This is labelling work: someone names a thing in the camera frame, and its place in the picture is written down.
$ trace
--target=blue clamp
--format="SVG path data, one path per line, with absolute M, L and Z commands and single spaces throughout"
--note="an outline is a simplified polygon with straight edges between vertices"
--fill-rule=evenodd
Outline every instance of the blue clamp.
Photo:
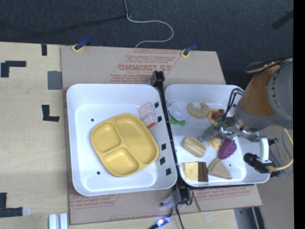
M 85 45 L 88 45 L 93 39 L 93 36 L 86 36 L 85 38 L 81 39 L 77 44 L 72 46 L 73 52 L 80 52 L 84 49 Z
M 197 40 L 191 42 L 190 45 L 181 52 L 181 56 L 184 59 L 186 59 L 190 55 L 191 50 L 195 50 L 196 48 L 197 48 Z

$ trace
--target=yellow cable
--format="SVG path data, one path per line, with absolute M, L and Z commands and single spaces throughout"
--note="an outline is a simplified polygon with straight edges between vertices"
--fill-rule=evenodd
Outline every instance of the yellow cable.
M 291 136 L 289 135 L 289 133 L 288 133 L 288 131 L 286 130 L 286 128 L 284 128 L 284 131 L 285 131 L 285 134 L 287 135 L 287 137 L 289 138 L 289 141 L 290 141 L 290 143 L 291 143 L 291 145 L 292 145 L 292 148 L 293 148 L 293 147 L 294 147 L 294 142 L 293 142 Z M 284 169 L 288 168 L 289 166 L 291 166 L 293 162 L 294 162 L 294 158 L 292 157 L 292 159 L 290 160 L 290 162 L 289 162 L 287 165 L 283 166 L 283 167 L 271 167 L 271 166 L 270 166 L 270 167 L 267 167 L 267 168 L 269 169 L 270 172 L 275 172 L 275 171 L 279 171 L 279 170 L 284 170 Z

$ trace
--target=toy pizza slice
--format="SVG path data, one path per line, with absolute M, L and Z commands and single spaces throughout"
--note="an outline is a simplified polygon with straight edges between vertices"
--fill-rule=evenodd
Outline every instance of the toy pizza slice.
M 232 179 L 231 174 L 220 159 L 215 159 L 208 167 L 208 174 L 224 179 Z

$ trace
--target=yellow plate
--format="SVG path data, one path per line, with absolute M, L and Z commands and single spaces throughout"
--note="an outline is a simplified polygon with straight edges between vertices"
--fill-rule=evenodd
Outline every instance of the yellow plate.
M 154 137 L 133 114 L 119 114 L 98 124 L 91 132 L 91 143 L 108 171 L 118 177 L 142 170 L 159 155 Z

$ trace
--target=white tray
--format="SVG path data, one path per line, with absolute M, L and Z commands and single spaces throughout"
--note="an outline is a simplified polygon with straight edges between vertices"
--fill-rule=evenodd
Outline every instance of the white tray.
M 159 146 L 157 160 L 127 177 L 111 175 L 91 144 L 91 131 L 100 122 L 123 113 L 139 117 L 139 108 L 154 108 L 161 121 L 149 130 Z M 145 84 L 76 84 L 67 91 L 72 181 L 85 196 L 166 189 L 177 180 L 177 171 L 158 91 Z
M 167 107 L 172 103 L 179 103 L 186 109 L 189 103 L 193 103 L 195 107 L 199 108 L 200 103 L 204 102 L 209 105 L 210 108 L 224 109 L 226 110 L 230 93 L 236 88 L 234 85 L 196 85 L 196 84 L 174 84 L 170 85 L 165 90 L 165 99 Z M 240 95 L 235 98 L 235 103 L 238 103 Z M 228 113 L 228 117 L 232 116 L 233 108 Z M 260 155 L 259 143 L 253 143 L 243 137 L 235 137 L 235 143 L 237 144 L 237 150 L 233 155 L 223 160 L 224 165 L 232 175 L 232 179 L 223 179 L 209 175 L 209 182 L 187 181 L 185 179 L 182 163 L 184 162 L 206 162 L 207 167 L 209 164 L 217 158 L 217 151 L 209 147 L 207 142 L 204 142 L 207 150 L 203 157 L 195 157 L 182 147 L 182 142 L 185 137 L 193 136 L 199 137 L 210 126 L 208 118 L 195 119 L 189 117 L 186 119 L 184 126 L 172 125 L 171 130 L 173 135 L 173 142 L 175 146 L 177 162 L 179 165 L 179 171 L 182 179 L 192 187 L 206 187 L 206 186 L 228 186 L 228 185 L 246 185 L 253 183 L 266 182 L 270 175 L 261 174 L 254 170 L 244 162 L 244 154 L 252 153 Z M 265 152 L 269 151 L 269 148 L 264 147 Z

